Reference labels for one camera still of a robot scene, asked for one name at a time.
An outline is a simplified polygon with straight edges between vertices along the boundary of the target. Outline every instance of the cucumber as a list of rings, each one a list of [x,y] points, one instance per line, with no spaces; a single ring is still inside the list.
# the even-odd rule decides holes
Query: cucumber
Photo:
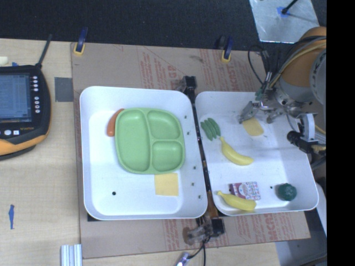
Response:
[[[220,129],[219,125],[217,124],[217,122],[212,118],[207,118],[207,120],[213,125],[213,128],[216,131],[216,134],[218,136],[221,136],[221,129]]]
[[[208,127],[208,126],[206,125],[206,123],[204,123],[204,122],[201,122],[200,124],[201,124],[201,128],[204,130],[204,132],[205,132],[207,138],[208,138],[210,141],[212,141],[213,136],[212,136],[212,132],[211,132],[211,130],[209,129],[209,127]]]
[[[217,133],[216,133],[216,130],[214,129],[213,125],[211,122],[209,122],[207,119],[205,120],[205,123],[207,125],[207,127],[210,129],[211,133],[212,133],[212,137],[214,139],[217,138]]]

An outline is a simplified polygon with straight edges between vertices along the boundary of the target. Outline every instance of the metal base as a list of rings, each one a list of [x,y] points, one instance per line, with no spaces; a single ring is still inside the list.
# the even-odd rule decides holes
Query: metal base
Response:
[[[298,0],[282,14],[282,9],[292,1],[249,0],[260,41],[295,43],[306,31],[319,27],[311,0]]]

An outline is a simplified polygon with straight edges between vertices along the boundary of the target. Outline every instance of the blue clamp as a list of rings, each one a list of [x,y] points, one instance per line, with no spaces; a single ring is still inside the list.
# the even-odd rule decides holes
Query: blue clamp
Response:
[[[83,55],[85,49],[85,39],[87,38],[88,34],[88,27],[83,27],[82,32],[80,33],[78,42],[75,43],[73,52],[76,55]]]
[[[232,46],[233,46],[233,39],[231,36],[229,36],[227,39],[227,43],[224,46],[224,50],[222,52],[221,60],[223,63],[228,63],[231,60]]]

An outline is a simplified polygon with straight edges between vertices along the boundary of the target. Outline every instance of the black floor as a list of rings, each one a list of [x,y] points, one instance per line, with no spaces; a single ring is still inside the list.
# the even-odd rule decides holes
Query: black floor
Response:
[[[327,0],[311,1],[327,26]],[[284,47],[260,43],[249,0],[0,0],[0,9],[0,38],[73,42],[88,27],[94,43],[212,48],[230,35],[233,50]]]

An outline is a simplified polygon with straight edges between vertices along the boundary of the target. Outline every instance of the banana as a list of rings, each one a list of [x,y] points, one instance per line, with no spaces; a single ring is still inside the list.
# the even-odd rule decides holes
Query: banana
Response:
[[[209,129],[209,127],[206,125],[206,123],[201,122],[200,124],[201,124],[201,128],[204,130],[207,138],[212,141],[212,131]]]
[[[229,206],[240,210],[252,211],[256,206],[256,202],[251,199],[240,198],[233,194],[222,193],[221,191],[218,191],[217,195],[221,196]]]
[[[212,137],[213,137],[214,139],[216,139],[216,138],[217,138],[217,133],[216,133],[216,130],[215,130],[215,128],[213,127],[212,123],[209,122],[209,121],[206,119],[206,120],[205,120],[205,124],[206,124],[206,126],[210,129],[210,131],[211,131],[211,133],[212,133]]]
[[[247,166],[254,162],[253,158],[241,155],[233,150],[233,148],[224,140],[224,137],[220,137],[220,140],[222,142],[222,153],[231,162],[240,166]]]
[[[207,120],[212,124],[213,128],[216,130],[218,136],[221,136],[221,129],[217,122],[213,118],[207,118]]]

